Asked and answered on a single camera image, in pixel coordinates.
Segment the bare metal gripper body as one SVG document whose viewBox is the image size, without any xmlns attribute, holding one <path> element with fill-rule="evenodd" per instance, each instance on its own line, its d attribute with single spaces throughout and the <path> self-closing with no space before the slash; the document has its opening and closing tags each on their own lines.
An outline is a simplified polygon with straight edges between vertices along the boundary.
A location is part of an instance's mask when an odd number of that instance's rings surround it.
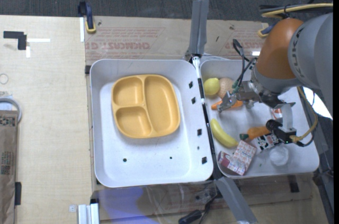
<svg viewBox="0 0 339 224">
<path fill-rule="evenodd" d="M 244 81 L 235 93 L 236 98 L 245 104 L 245 101 L 254 100 L 263 103 L 272 109 L 278 109 L 285 104 L 278 98 L 279 94 L 271 92 L 259 83 Z"/>
</svg>

